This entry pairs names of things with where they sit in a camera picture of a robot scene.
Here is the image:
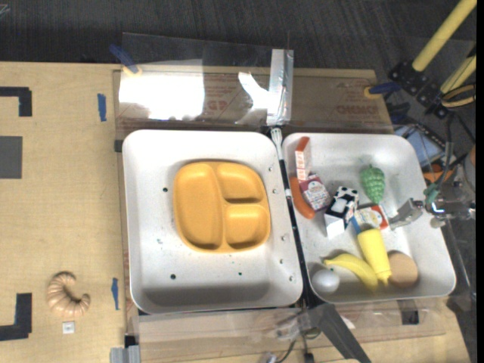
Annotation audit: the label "tan toy croissant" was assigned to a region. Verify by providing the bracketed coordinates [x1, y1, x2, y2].
[45, 271, 92, 321]

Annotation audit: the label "white plastic tray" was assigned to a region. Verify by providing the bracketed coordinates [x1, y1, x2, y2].
[281, 132, 458, 305]
[121, 129, 304, 315]

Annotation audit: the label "brown cardboard board red print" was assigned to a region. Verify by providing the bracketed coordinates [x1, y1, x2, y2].
[112, 68, 461, 355]

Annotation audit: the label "black and white cow carton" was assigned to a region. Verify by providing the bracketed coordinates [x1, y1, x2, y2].
[323, 185, 360, 240]

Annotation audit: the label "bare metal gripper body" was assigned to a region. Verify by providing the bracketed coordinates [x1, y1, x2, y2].
[425, 188, 476, 219]

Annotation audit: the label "yellow padded pole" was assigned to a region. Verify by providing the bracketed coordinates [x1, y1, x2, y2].
[439, 53, 477, 95]
[411, 0, 477, 73]

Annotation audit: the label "brown bread roll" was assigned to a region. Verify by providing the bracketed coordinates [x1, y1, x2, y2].
[386, 250, 420, 289]

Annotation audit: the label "white egg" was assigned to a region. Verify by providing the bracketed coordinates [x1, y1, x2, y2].
[311, 268, 341, 294]

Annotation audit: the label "green grapes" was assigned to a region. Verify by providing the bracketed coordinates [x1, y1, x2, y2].
[358, 163, 386, 205]

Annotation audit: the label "orange divided plate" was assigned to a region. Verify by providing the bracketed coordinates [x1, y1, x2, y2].
[172, 160, 272, 253]

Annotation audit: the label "pink and white carton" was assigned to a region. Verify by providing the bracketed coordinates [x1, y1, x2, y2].
[298, 172, 332, 212]

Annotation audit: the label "yellow squeeze bottle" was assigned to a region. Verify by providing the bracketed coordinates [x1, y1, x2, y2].
[356, 228, 392, 287]

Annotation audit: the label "yellow banana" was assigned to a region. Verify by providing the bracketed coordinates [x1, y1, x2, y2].
[322, 252, 380, 293]

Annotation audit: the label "white red and blue carton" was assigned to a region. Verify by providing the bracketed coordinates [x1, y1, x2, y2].
[351, 204, 390, 236]

